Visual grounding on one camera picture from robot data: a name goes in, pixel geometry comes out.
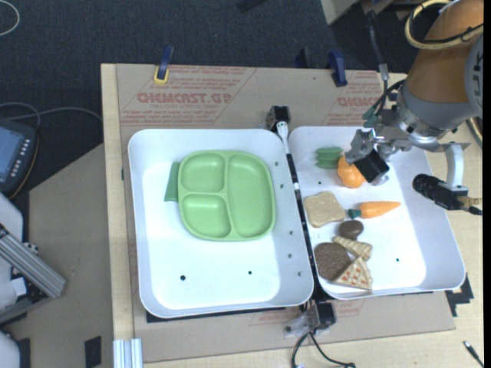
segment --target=wooden table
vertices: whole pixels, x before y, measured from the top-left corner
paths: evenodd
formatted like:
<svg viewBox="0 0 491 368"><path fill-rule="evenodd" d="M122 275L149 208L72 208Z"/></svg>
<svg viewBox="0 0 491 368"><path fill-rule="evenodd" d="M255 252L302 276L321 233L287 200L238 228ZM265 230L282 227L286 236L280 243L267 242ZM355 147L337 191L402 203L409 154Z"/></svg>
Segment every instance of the wooden table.
<svg viewBox="0 0 491 368"><path fill-rule="evenodd" d="M120 141L116 64L102 65L101 81L104 109L104 150L107 177L113 330L114 339L129 340L134 338L134 325L128 264L124 184L121 179L121 154L123 149ZM469 188L470 196L481 196L483 192L482 149L475 143L465 124L460 127L452 140L471 143L464 151L465 175L463 183ZM447 162L444 156L431 153L428 154L428 159L435 176L445 176L447 174ZM474 297L470 304L461 304L457 307L456 329L404 337L332 343L325 346L327 355L340 361L354 361L358 368L380 366L417 366L419 368L445 366L461 368L462 366L479 366L465 349L463 341L469 341L481 359L484 359L483 219L465 212L449 212L449 219L463 256ZM145 366L152 368L191 366L214 368L218 366L288 367L290 366L291 353L291 348L288 348L147 363ZM313 346L302 347L297 354L296 361L311 368L332 366Z"/></svg>

